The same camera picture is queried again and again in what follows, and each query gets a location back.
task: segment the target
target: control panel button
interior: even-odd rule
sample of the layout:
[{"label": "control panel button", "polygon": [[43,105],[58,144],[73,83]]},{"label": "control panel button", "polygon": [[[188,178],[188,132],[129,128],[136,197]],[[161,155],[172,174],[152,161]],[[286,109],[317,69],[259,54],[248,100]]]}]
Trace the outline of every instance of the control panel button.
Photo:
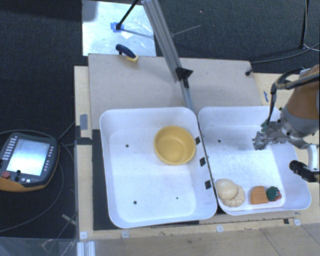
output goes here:
[{"label": "control panel button", "polygon": [[1,173],[1,177],[2,178],[5,178],[5,179],[10,179],[10,172],[8,172],[7,170],[5,170],[5,171],[3,171],[2,173]]}]

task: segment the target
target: black floor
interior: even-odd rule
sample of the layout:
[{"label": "black floor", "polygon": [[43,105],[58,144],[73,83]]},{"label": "black floor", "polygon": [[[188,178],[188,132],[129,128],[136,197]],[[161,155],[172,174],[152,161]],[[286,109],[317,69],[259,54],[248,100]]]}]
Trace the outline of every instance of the black floor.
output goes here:
[{"label": "black floor", "polygon": [[[131,1],[112,1],[131,3]],[[302,0],[159,0],[180,57],[269,60],[302,52],[300,45],[304,4]],[[310,1],[305,42],[319,42],[320,2]],[[87,65],[82,56],[81,0],[0,1],[0,133],[14,129],[44,132],[56,138],[74,122],[74,66]],[[254,72],[284,73],[319,63],[319,53],[267,63],[252,64]],[[6,136],[0,137],[1,145]],[[63,137],[75,140],[75,128]],[[58,168],[43,190],[28,193],[0,191],[0,236],[56,238],[74,215],[74,164],[62,149]],[[72,238],[69,225],[61,238]]]}]

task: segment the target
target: toy food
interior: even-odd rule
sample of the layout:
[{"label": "toy food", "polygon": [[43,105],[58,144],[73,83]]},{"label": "toy food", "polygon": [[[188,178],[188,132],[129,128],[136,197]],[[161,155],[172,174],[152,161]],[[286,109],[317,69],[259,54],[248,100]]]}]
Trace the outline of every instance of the toy food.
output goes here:
[{"label": "toy food", "polygon": [[215,182],[218,197],[222,203],[228,207],[238,207],[245,201],[245,191],[240,185],[236,185],[232,180],[222,178]]},{"label": "toy food", "polygon": [[250,195],[250,203],[252,205],[265,204],[268,203],[269,200],[267,198],[267,194],[265,192],[264,186],[255,186],[252,189]]},{"label": "toy food", "polygon": [[277,187],[272,186],[266,190],[266,197],[270,202],[274,202],[281,199],[282,195]]}]

